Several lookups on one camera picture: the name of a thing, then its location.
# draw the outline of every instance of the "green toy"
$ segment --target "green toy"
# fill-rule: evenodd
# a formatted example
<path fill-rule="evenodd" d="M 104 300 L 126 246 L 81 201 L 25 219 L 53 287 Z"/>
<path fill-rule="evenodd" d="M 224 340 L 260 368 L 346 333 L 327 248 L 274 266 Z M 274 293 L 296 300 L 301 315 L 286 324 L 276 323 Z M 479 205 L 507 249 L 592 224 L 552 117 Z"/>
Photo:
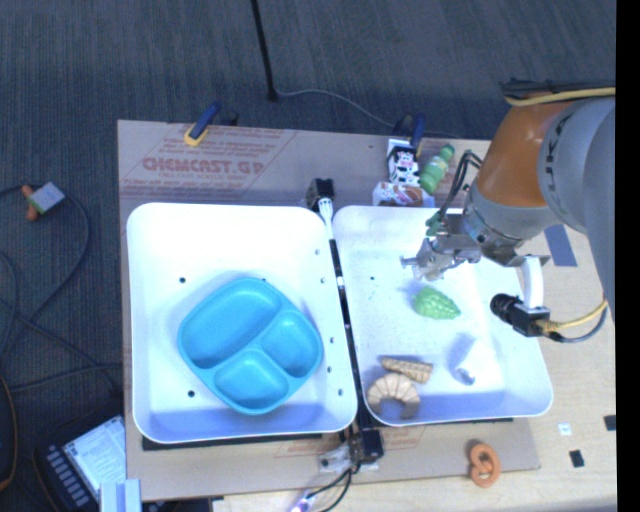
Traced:
<path fill-rule="evenodd" d="M 451 320 L 460 315 L 460 309 L 456 303 L 431 286 L 425 286 L 413 298 L 413 309 L 419 315 L 437 320 Z"/>

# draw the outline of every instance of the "black cable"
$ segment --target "black cable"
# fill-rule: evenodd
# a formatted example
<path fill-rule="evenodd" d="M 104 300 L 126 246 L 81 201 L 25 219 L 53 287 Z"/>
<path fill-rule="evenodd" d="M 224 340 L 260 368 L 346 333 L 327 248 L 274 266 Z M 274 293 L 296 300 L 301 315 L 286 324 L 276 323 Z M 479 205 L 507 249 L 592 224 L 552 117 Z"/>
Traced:
<path fill-rule="evenodd" d="M 67 379 L 69 377 L 74 377 L 76 375 L 81 375 L 84 373 L 103 371 L 103 370 L 120 370 L 122 369 L 122 365 L 119 363 L 109 363 L 109 364 L 99 364 L 96 366 L 89 366 L 86 368 L 77 368 L 75 370 L 71 370 L 65 373 L 60 373 L 58 375 L 52 375 L 51 377 L 46 377 L 41 380 L 37 380 L 35 382 L 31 382 L 29 384 L 22 384 L 20 386 L 12 386 L 9 388 L 12 393 L 21 393 L 23 391 L 30 391 L 35 388 L 39 388 L 42 386 L 47 386 L 49 384 L 53 384 L 59 380 Z"/>
<path fill-rule="evenodd" d="M 442 220 L 449 209 L 449 206 L 455 199 L 458 192 L 462 188 L 464 184 L 465 177 L 467 175 L 467 169 L 469 164 L 473 165 L 476 168 L 480 168 L 482 165 L 482 159 L 477 156 L 473 151 L 467 150 L 460 157 L 460 161 L 458 162 L 458 167 L 456 168 L 455 175 L 453 177 L 453 183 L 451 185 L 451 189 L 449 190 L 449 194 L 445 199 L 444 203 L 440 207 L 438 212 L 439 220 Z"/>
<path fill-rule="evenodd" d="M 256 23 L 256 33 L 258 34 L 258 43 L 260 44 L 260 53 L 262 54 L 262 64 L 267 79 L 267 97 L 269 101 L 278 101 L 278 93 L 273 86 L 273 73 L 271 71 L 271 61 L 269 60 L 269 50 L 267 41 L 264 37 L 264 28 L 262 26 L 262 17 L 260 16 L 260 6 L 258 0 L 251 0 L 251 8 L 253 10 L 253 19 Z"/>
<path fill-rule="evenodd" d="M 4 266 L 9 271 L 9 277 L 11 278 L 11 282 L 13 284 L 13 300 L 11 306 L 6 306 L 6 309 L 9 310 L 9 320 L 7 321 L 7 325 L 4 329 L 4 334 L 2 338 L 0 338 L 0 354 L 5 350 L 8 340 L 11 336 L 11 329 L 13 328 L 13 324 L 18 316 L 18 277 L 16 276 L 16 271 L 11 264 L 8 256 L 0 251 L 0 260 L 4 263 Z"/>
<path fill-rule="evenodd" d="M 9 309 L 8 304 L 3 302 L 2 300 L 0 300 L 0 306 L 4 307 L 5 309 Z M 25 326 L 27 326 L 30 329 L 32 329 L 33 331 L 37 332 L 38 334 L 40 334 L 40 335 L 42 335 L 42 336 L 44 336 L 46 338 L 49 338 L 51 341 L 54 341 L 55 343 L 59 344 L 63 348 L 69 350 L 70 352 L 73 352 L 75 355 L 77 355 L 78 357 L 82 358 L 83 360 L 88 362 L 90 365 L 92 365 L 92 366 L 100 365 L 100 363 L 98 361 L 96 361 L 91 356 L 89 356 L 88 354 L 84 353 L 82 350 L 80 350 L 76 346 L 72 345 L 71 343 L 69 343 L 65 339 L 61 338 L 60 336 L 56 336 L 55 334 L 47 331 L 46 329 L 42 328 L 38 324 L 27 320 L 26 318 L 22 317 L 19 314 L 16 314 L 16 319 L 19 322 L 22 322 Z M 113 381 L 111 381 L 109 376 L 106 375 L 106 374 L 105 374 L 105 377 L 109 382 L 109 387 L 113 388 L 114 387 Z"/>
<path fill-rule="evenodd" d="M 316 489 L 313 492 L 310 492 L 309 494 L 307 494 L 305 496 L 305 498 L 313 498 L 314 496 L 328 491 L 329 489 L 331 489 L 332 487 L 335 487 L 336 485 L 338 485 L 342 480 L 344 480 L 344 478 L 351 472 L 351 468 L 347 469 L 346 471 L 344 471 L 343 473 L 340 474 L 340 476 L 338 476 L 338 478 L 336 478 L 335 480 L 331 481 L 330 483 L 328 483 L 327 485 L 325 485 L 324 487 L 320 487 L 320 489 Z"/>
<path fill-rule="evenodd" d="M 22 188 L 22 185 L 15 185 L 13 187 L 8 187 L 0 191 L 0 196 L 9 194 L 14 191 L 19 191 L 21 188 Z M 81 357 L 83 360 L 85 360 L 91 365 L 91 368 L 81 369 L 79 371 L 100 370 L 101 374 L 106 378 L 109 384 L 110 390 L 113 390 L 115 388 L 115 384 L 107 374 L 107 370 L 114 366 L 99 364 L 96 360 L 91 358 L 89 355 L 87 355 L 77 347 L 73 346 L 71 343 L 63 340 L 58 336 L 55 336 L 54 334 L 50 333 L 49 331 L 43 329 L 42 327 L 40 327 L 39 325 L 33 322 L 33 319 L 38 314 L 38 312 L 40 312 L 46 306 L 46 304 L 62 289 L 62 287 L 67 283 L 67 281 L 69 281 L 69 279 L 74 275 L 80 263 L 84 259 L 84 255 L 86 253 L 87 246 L 89 243 L 89 236 L 90 236 L 89 235 L 90 234 L 89 217 L 84 207 L 82 206 L 80 201 L 78 201 L 75 197 L 70 195 L 68 192 L 64 192 L 64 195 L 73 203 L 73 205 L 81 214 L 81 217 L 83 220 L 83 227 L 84 227 L 84 230 L 83 230 L 84 237 L 83 237 L 82 246 L 78 253 L 78 257 L 76 258 L 76 261 L 71 266 L 70 270 L 64 275 L 64 278 L 62 279 L 62 281 L 45 297 L 45 299 L 31 312 L 31 314 L 28 317 L 24 317 L 18 313 L 18 281 L 16 277 L 16 272 L 9 258 L 6 255 L 4 255 L 4 253 L 0 252 L 0 259 L 4 262 L 4 265 L 9 269 L 9 273 L 13 281 L 13 287 L 14 287 L 14 297 L 10 305 L 0 300 L 0 306 L 4 307 L 5 309 L 11 310 L 9 324 L 5 328 L 3 338 L 0 339 L 0 368 L 4 365 L 5 359 L 8 357 L 11 349 L 15 346 L 17 340 L 19 339 L 19 335 L 22 334 L 22 329 L 26 326 L 35 330 L 39 334 L 49 338 L 50 340 L 55 341 L 56 343 L 60 344 L 67 350 L 73 352 L 75 355 Z M 11 330 L 16 320 L 19 320 L 22 323 L 22 328 L 17 330 L 13 334 L 13 336 L 11 336 Z M 63 375 L 53 376 L 50 378 L 50 380 L 44 379 L 43 381 L 39 381 L 33 384 L 25 384 L 23 386 L 10 388 L 10 389 L 13 392 L 24 391 L 27 389 L 32 389 L 33 387 L 38 387 L 39 385 L 44 385 L 45 383 L 48 383 L 48 382 L 55 382 L 61 378 L 66 378 L 73 375 L 75 375 L 75 371 L 72 371 Z"/>
<path fill-rule="evenodd" d="M 27 482 L 23 479 L 20 468 L 24 462 L 33 462 L 33 459 L 29 455 L 20 454 L 21 462 L 18 463 L 18 468 L 16 469 L 16 484 L 18 489 L 22 491 L 22 494 L 31 502 L 31 504 L 35 507 L 34 510 L 41 510 L 42 512 L 50 512 L 51 506 L 48 502 L 42 502 L 36 497 L 36 493 L 33 489 L 30 489 L 27 485 Z"/>
<path fill-rule="evenodd" d="M 340 504 L 342 499 L 347 494 L 347 491 L 349 490 L 349 486 L 351 485 L 351 476 L 352 475 L 353 475 L 353 471 L 351 469 L 349 469 L 348 472 L 347 472 L 347 481 L 344 484 L 344 487 L 342 488 L 342 492 L 340 493 L 340 495 L 337 497 L 337 499 L 331 505 L 329 505 L 327 508 L 323 508 L 320 512 L 329 512 L 329 510 L 333 510 L 334 508 L 336 508 Z"/>
<path fill-rule="evenodd" d="M 5 188 L 4 190 L 0 191 L 0 196 L 3 196 L 10 192 L 19 191 L 21 188 L 22 188 L 22 185 L 15 185 L 13 187 Z M 85 211 L 80 201 L 78 201 L 75 197 L 73 197 L 71 194 L 67 192 L 64 192 L 64 194 L 65 194 L 65 197 L 68 198 L 74 204 L 74 206 L 78 209 L 78 211 L 81 214 L 81 217 L 83 220 L 83 226 L 84 226 L 84 239 L 78 254 L 78 258 L 75 261 L 75 263 L 69 269 L 67 274 L 61 280 L 61 282 L 49 293 L 49 295 L 46 296 L 46 298 L 31 312 L 31 314 L 26 317 L 29 321 L 35 318 L 35 316 L 47 305 L 47 303 L 62 289 L 62 287 L 67 283 L 67 281 L 69 281 L 69 279 L 71 279 L 71 277 L 75 274 L 76 270 L 80 266 L 80 263 L 84 259 L 84 255 L 89 245 L 89 232 L 90 232 L 89 216 L 87 215 L 87 212 Z M 2 352 L 0 352 L 0 369 L 4 365 L 5 358 L 7 357 L 7 355 L 9 354 L 9 352 L 11 351 L 15 343 L 17 342 L 20 334 L 22 334 L 22 330 L 18 329 L 17 332 L 13 334 L 13 337 L 2 341 Z"/>

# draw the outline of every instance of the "yellow cable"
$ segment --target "yellow cable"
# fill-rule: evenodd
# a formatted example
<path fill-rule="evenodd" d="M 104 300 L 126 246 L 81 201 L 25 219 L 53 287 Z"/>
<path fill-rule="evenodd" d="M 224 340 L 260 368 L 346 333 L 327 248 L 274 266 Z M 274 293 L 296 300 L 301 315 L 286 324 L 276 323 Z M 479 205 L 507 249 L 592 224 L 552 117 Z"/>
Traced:
<path fill-rule="evenodd" d="M 582 89 L 579 91 L 566 91 L 553 94 L 546 94 L 544 96 L 537 96 L 534 98 L 517 99 L 510 96 L 505 96 L 505 100 L 509 105 L 514 107 L 527 107 L 530 105 L 540 105 L 542 103 L 551 103 L 555 101 L 569 101 L 580 98 L 591 98 L 594 96 L 615 96 L 615 87 L 602 87 L 599 89 Z"/>
<path fill-rule="evenodd" d="M 606 299 L 602 299 L 602 302 L 590 313 L 586 315 L 576 318 L 575 320 L 569 320 L 568 322 L 554 322 L 552 320 L 542 320 L 538 323 L 544 332 L 556 332 L 560 329 L 566 329 L 568 327 L 576 327 L 578 325 L 582 325 L 589 320 L 593 320 L 595 317 L 600 315 L 604 308 L 607 307 Z"/>

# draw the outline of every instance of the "blue clamp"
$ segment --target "blue clamp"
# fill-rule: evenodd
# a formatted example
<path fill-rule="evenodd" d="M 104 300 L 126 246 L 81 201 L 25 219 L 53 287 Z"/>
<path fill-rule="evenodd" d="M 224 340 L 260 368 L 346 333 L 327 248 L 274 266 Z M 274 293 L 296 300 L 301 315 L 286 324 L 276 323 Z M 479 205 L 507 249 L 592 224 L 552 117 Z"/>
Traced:
<path fill-rule="evenodd" d="M 214 101 L 207 110 L 200 116 L 195 123 L 193 123 L 184 134 L 184 141 L 189 146 L 199 146 L 209 131 L 207 127 L 211 124 L 213 119 L 218 115 L 222 104 L 219 101 Z"/>

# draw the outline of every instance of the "black device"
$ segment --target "black device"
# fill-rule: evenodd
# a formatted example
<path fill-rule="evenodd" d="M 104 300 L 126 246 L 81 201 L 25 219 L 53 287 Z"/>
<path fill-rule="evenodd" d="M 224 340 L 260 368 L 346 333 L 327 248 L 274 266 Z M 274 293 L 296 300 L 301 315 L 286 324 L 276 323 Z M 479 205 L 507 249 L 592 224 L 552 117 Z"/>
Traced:
<path fill-rule="evenodd" d="M 125 428 L 120 399 L 68 423 L 37 443 L 33 463 L 59 512 L 98 512 L 101 479 L 126 478 Z M 145 512 L 168 512 L 177 502 L 143 503 Z"/>

